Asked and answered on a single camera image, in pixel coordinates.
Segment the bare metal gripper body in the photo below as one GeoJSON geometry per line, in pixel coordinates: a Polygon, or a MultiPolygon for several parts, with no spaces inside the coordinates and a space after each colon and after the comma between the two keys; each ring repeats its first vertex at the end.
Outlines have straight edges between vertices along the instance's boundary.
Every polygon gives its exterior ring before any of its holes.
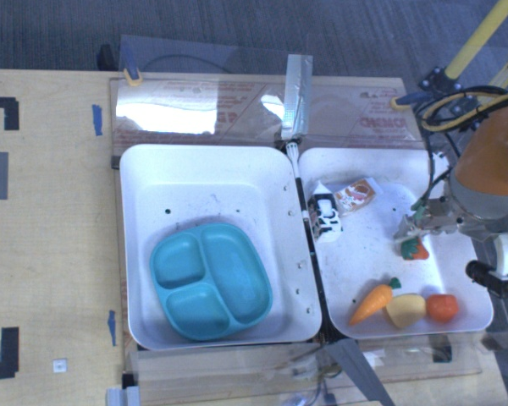
{"type": "Polygon", "coordinates": [[[410,231],[421,229],[426,234],[464,232],[474,224],[474,216],[465,211],[449,195],[427,199],[421,197],[412,206],[411,212],[404,215],[400,222],[408,222],[410,231]]]}

